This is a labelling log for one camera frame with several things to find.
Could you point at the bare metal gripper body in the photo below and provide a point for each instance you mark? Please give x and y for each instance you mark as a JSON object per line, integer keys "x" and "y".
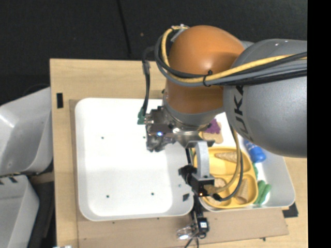
{"x": 157, "y": 124}

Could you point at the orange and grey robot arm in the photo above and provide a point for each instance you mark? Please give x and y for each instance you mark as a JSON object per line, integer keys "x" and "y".
{"x": 204, "y": 53}

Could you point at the white plastic tray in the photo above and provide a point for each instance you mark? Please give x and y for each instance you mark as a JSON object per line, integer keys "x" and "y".
{"x": 278, "y": 185}
{"x": 124, "y": 164}

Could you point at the purple grapes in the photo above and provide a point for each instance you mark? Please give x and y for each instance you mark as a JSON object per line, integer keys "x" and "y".
{"x": 214, "y": 127}

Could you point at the beige biscuit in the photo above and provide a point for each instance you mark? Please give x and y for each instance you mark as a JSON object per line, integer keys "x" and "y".
{"x": 213, "y": 137}

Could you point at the pale wood board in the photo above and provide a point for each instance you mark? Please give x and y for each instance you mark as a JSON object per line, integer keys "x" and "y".
{"x": 103, "y": 76}

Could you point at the yellow divided plate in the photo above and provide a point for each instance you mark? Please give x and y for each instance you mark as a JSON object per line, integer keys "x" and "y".
{"x": 219, "y": 168}

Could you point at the beige waffle cone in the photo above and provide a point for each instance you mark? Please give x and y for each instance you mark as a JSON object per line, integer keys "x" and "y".
{"x": 227, "y": 156}
{"x": 244, "y": 191}

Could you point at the tan bread piece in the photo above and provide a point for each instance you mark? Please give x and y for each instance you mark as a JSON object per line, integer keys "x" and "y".
{"x": 219, "y": 183}

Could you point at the blue bottle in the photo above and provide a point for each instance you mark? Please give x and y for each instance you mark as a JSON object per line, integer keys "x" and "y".
{"x": 256, "y": 152}

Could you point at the green pea pod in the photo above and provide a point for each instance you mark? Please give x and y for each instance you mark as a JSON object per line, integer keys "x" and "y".
{"x": 263, "y": 191}

